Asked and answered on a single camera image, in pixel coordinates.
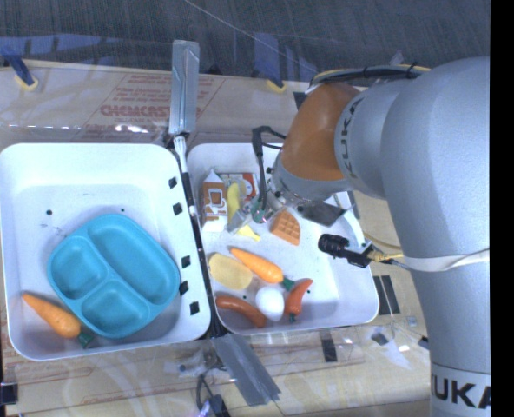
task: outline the blue plate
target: blue plate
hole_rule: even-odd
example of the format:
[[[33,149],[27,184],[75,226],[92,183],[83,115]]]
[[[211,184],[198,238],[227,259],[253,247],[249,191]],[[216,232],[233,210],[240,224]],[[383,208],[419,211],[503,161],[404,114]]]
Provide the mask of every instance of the blue plate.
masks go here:
[[[49,282],[83,323],[108,338],[147,326],[178,295],[168,253],[123,215],[102,215],[64,239],[49,258]]]

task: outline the toy carrot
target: toy carrot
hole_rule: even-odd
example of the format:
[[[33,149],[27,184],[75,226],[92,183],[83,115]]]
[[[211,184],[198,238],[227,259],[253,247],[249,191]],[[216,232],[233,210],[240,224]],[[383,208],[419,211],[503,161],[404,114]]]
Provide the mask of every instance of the toy carrot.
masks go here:
[[[286,300],[286,306],[284,307],[284,315],[290,316],[290,322],[295,321],[295,317],[301,314],[301,302],[303,301],[303,295],[313,284],[313,280],[307,278],[292,289],[290,295]]]
[[[293,281],[284,277],[282,269],[273,262],[242,250],[241,248],[230,248],[230,253],[243,262],[253,273],[259,276],[263,281],[271,283],[282,283],[286,290],[290,290]]]
[[[230,295],[219,295],[216,297],[215,302],[217,308],[233,310],[238,314],[244,315],[257,328],[263,328],[267,324],[266,316],[258,308],[240,298]]]
[[[84,347],[93,339],[92,336],[82,332],[82,323],[70,312],[34,295],[22,294],[22,298],[60,336],[64,338],[77,337]]]

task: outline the orange waffle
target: orange waffle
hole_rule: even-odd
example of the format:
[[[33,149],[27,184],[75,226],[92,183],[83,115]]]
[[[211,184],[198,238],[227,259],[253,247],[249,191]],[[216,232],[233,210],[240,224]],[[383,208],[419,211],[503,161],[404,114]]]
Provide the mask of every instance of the orange waffle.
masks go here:
[[[300,244],[300,224],[288,211],[281,211],[276,215],[271,233],[279,238],[292,243],[294,246]]]

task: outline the white egg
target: white egg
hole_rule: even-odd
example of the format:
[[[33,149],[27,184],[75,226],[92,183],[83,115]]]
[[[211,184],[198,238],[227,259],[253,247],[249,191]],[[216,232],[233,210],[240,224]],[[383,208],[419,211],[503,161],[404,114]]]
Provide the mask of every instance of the white egg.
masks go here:
[[[284,314],[284,296],[276,288],[260,288],[255,296],[255,304],[271,321],[279,321]]]

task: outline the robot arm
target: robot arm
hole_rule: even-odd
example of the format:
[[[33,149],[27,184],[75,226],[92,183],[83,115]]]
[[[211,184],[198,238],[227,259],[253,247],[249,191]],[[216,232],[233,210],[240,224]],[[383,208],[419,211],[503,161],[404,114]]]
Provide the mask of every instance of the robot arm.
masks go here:
[[[433,417],[491,415],[489,74],[484,57],[363,92],[323,83],[271,177],[281,206],[386,199],[429,334]]]

